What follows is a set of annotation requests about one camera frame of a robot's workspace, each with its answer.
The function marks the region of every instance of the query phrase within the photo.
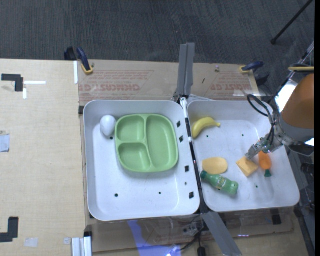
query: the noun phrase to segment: green plate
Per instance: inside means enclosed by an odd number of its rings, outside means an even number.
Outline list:
[[[115,125],[115,146],[122,166],[133,172],[167,171],[179,158],[174,126],[160,114],[121,117]]]

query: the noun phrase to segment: white egg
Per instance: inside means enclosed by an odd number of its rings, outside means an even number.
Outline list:
[[[116,128],[117,120],[112,115],[105,115],[100,120],[100,131],[107,137],[112,135]]]

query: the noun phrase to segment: blue clamp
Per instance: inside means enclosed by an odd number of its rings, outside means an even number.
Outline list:
[[[81,61],[82,61],[81,67],[82,67],[84,73],[86,75],[91,74],[94,70],[93,70],[92,66],[88,62],[88,58],[86,56],[85,51],[82,49],[82,47],[78,47],[76,49],[76,52],[79,55],[79,59],[81,59]]]
[[[254,63],[250,63],[248,65],[243,65],[239,67],[239,72],[242,74],[247,74],[250,72],[250,70],[253,70],[253,72],[256,72],[257,69],[263,67],[265,63],[263,61],[256,61]]]

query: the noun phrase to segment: yellow banana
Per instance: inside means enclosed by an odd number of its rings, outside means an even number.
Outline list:
[[[216,122],[212,117],[201,118],[198,121],[196,121],[191,128],[192,137],[194,139],[198,137],[201,131],[206,127],[211,127],[211,126],[220,127],[220,125],[221,124],[219,122]]]

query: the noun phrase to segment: gray carpet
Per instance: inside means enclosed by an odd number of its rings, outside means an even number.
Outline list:
[[[307,0],[1,0],[0,58],[64,60],[82,47],[92,60],[178,62],[195,43],[195,63],[263,61],[274,92],[315,39],[315,1],[270,43]]]

